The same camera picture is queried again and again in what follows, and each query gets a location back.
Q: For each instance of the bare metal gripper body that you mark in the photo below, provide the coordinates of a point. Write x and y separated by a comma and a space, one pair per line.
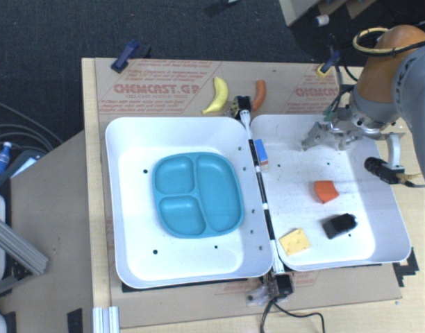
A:
339, 128

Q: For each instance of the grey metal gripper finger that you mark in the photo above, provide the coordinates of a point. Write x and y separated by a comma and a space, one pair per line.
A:
344, 143
309, 142

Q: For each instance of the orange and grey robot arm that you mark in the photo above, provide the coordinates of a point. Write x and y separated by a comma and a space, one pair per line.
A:
382, 71

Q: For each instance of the white plastic tray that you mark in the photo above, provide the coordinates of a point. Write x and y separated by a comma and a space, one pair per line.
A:
296, 189
136, 200

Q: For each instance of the blue and white carton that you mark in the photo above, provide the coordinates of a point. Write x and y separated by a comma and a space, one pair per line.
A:
261, 153

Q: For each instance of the orange curved block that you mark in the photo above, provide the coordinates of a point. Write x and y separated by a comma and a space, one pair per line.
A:
325, 190

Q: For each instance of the orange sausage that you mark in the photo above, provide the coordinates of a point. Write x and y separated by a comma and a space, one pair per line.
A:
259, 94

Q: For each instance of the thin black and white rod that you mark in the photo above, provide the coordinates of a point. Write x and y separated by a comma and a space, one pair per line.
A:
264, 196

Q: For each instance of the yellow banana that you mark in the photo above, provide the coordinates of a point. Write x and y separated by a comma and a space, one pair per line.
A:
219, 95

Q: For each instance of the yellow cheese slice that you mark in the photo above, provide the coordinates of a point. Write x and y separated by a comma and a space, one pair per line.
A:
294, 242

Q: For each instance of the blue divided plate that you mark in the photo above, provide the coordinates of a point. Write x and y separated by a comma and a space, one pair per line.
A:
212, 193

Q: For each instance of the brown cardboard board red print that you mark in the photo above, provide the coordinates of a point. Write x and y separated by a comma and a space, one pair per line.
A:
184, 89

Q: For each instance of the blue plastic bottle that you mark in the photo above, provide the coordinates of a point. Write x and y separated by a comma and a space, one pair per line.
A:
1, 160

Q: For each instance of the black cylinder on white bracket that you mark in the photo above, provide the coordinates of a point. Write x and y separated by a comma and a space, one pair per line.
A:
381, 168

